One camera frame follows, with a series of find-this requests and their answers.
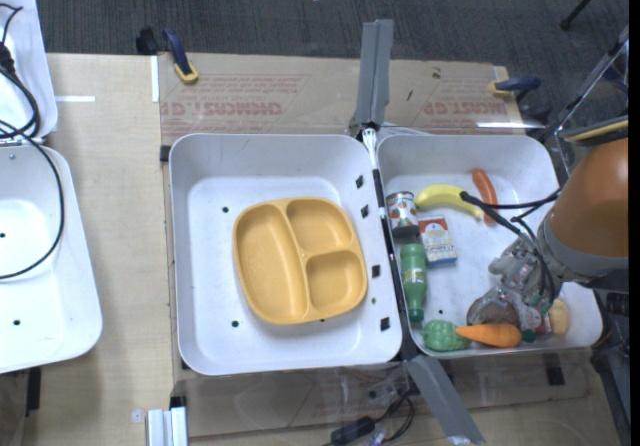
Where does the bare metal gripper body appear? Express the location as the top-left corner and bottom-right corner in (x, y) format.
(488, 237), (557, 309)

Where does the white plastic tray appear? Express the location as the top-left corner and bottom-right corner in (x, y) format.
(168, 133), (404, 377)
(375, 133), (605, 361)

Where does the brown bread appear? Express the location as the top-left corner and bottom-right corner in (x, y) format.
(465, 294), (522, 328)

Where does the pale yellow toy food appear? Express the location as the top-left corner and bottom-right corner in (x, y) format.
(548, 297), (572, 336)

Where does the orange carrot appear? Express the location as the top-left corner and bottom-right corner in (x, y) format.
(454, 322), (537, 350)

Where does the red white blue carton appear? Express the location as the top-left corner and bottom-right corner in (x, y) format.
(416, 214), (459, 267)

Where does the orange sausage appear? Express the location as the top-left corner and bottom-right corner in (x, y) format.
(471, 168), (499, 226)

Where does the green toy vegetable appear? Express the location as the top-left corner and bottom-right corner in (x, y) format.
(420, 318), (472, 353)

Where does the green bottle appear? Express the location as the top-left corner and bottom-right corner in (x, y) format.
(399, 242), (429, 323)

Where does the yellow banana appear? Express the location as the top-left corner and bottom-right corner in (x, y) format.
(413, 183), (486, 222)

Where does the small can with fruit print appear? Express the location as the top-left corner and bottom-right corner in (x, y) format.
(385, 190), (422, 240)

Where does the yellow divided plate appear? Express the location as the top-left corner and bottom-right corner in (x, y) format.
(232, 196), (369, 326)

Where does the brown cardboard board red print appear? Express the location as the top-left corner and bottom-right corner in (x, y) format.
(157, 51), (604, 439)

